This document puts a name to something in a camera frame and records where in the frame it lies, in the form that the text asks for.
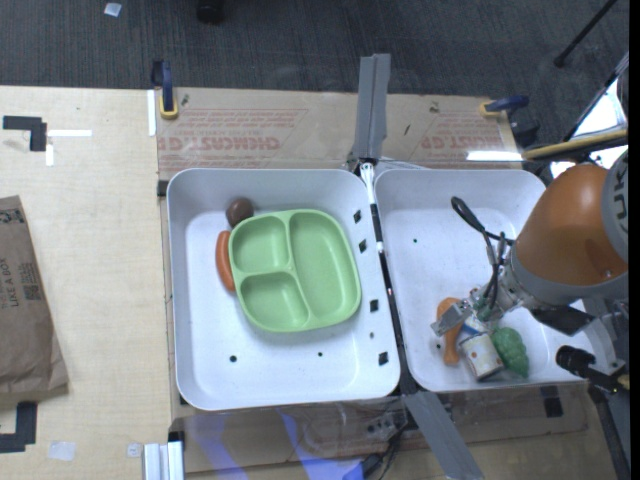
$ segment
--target white plastic tray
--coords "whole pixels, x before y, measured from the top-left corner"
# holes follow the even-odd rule
[[[256,214],[311,208],[338,220],[360,276],[355,315],[285,334],[247,320],[215,267],[218,233],[229,229],[226,208],[240,196],[254,203]],[[167,204],[176,376],[189,404],[227,410],[372,399],[393,391],[400,364],[367,193],[356,176],[335,169],[190,169],[171,180]]]
[[[508,313],[500,325],[522,336],[530,362],[526,380],[500,374],[478,382],[464,358],[446,366],[444,339],[430,328],[442,299],[466,297],[491,275],[482,235],[455,213],[451,197],[462,198],[487,230],[515,238],[544,189],[536,176],[518,170],[390,170],[377,178],[375,194],[408,366],[423,388],[452,392],[577,380],[556,365],[555,353],[565,344],[593,352],[587,336],[569,338],[538,323],[524,308]]]

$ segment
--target green divided plate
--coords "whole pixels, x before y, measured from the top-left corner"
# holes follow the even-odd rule
[[[324,212],[288,210],[246,219],[231,232],[229,258],[242,309],[267,331],[335,325],[360,305],[347,237]]]

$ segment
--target toy broccoli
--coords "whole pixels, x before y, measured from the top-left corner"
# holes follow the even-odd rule
[[[501,327],[491,335],[491,341],[505,367],[521,377],[527,378],[529,358],[527,357],[527,347],[522,342],[520,333],[511,327]]]

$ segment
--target brown paper bag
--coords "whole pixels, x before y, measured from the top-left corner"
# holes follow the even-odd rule
[[[67,381],[20,197],[0,199],[0,393]]]

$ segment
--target orange sausage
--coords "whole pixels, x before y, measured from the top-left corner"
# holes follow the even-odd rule
[[[438,304],[437,318],[440,318],[442,313],[444,313],[452,304],[456,302],[460,302],[460,299],[456,299],[454,297],[447,297],[440,304]],[[458,338],[458,333],[462,328],[462,324],[464,322],[460,322],[455,327],[449,329],[446,333],[444,333],[444,364],[454,365],[458,364],[460,361],[460,356],[458,355],[458,350],[456,347],[456,340]]]
[[[229,238],[231,231],[221,231],[216,242],[216,268],[220,281],[224,287],[231,291],[236,291],[236,285],[233,282],[233,272],[231,271],[231,260],[229,259]]]

